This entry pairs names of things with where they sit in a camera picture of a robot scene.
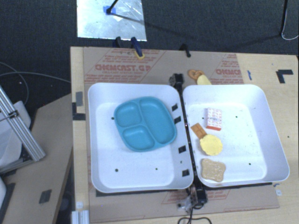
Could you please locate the brown waffle biscuit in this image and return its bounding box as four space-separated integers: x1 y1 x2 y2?
190 122 206 140

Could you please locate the white plastic tray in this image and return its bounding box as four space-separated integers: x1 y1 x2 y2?
87 82 194 194
182 84 290 188

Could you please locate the black block with thin wires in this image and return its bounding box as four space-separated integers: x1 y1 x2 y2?
169 73 185 86
186 185 208 210

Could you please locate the yellow oval toy food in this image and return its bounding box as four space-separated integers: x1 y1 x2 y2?
196 75 212 86

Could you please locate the white and orange carton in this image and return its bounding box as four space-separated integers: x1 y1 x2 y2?
205 107 223 132

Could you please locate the brown cardboard board red print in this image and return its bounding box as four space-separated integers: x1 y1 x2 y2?
83 47 280 224

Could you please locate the yellow round biscuit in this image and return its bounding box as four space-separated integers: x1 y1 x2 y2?
199 134 223 156

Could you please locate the beige bread slice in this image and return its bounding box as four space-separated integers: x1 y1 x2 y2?
201 158 227 183

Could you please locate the thin black rod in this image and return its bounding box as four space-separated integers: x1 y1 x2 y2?
178 83 199 187

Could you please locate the orange pretzel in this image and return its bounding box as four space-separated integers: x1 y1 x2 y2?
187 69 205 81

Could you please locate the blue divided plate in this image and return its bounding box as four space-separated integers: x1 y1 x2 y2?
114 96 178 153

